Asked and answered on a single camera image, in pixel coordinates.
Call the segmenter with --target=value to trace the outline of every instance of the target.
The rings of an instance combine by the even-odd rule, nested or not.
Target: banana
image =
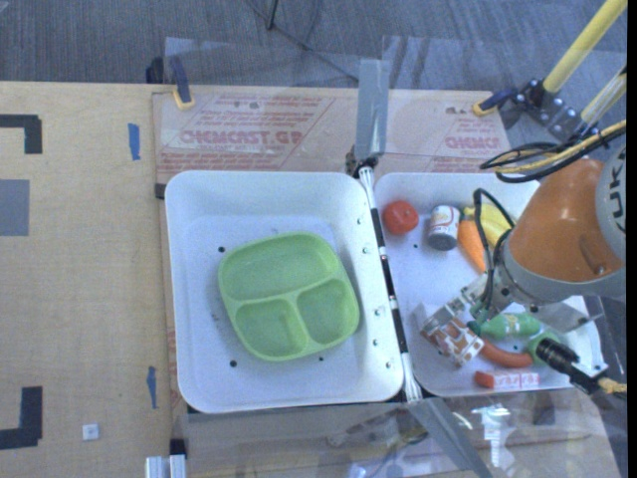
[[[466,217],[475,218],[476,208],[465,207],[463,209],[463,214]],[[484,203],[482,205],[480,220],[482,223],[482,227],[485,230],[487,241],[492,248],[496,246],[496,243],[498,242],[498,239],[500,239],[500,236],[502,236],[502,234],[504,234],[511,228],[511,225],[507,221],[507,218],[505,218],[502,212],[500,212],[498,207],[488,203]]]

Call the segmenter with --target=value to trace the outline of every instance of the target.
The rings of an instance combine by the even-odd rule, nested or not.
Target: gray carpet
[[[0,0],[0,80],[144,83],[167,38],[182,38],[229,45],[184,57],[195,83],[355,86],[370,57],[391,62],[394,88],[497,91],[545,76],[604,1],[280,0],[268,31],[254,8],[265,15],[271,0]],[[583,108],[626,55],[624,13],[564,99]],[[625,114],[623,99],[600,124]],[[608,306],[607,360],[625,380],[626,307]],[[602,413],[627,475],[626,407]]]

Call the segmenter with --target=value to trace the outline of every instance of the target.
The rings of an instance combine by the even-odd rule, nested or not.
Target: gray square
[[[29,181],[0,179],[0,236],[29,235]]]

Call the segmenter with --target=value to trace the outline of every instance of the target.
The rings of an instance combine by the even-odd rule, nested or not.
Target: tin can
[[[431,211],[427,227],[427,244],[436,250],[449,251],[458,244],[460,210],[452,205],[438,205]]]

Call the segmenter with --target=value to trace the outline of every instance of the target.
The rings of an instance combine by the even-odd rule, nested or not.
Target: green plate
[[[358,327],[358,302],[340,259],[310,232],[279,234],[230,251],[218,281],[237,336],[261,359],[317,353]]]

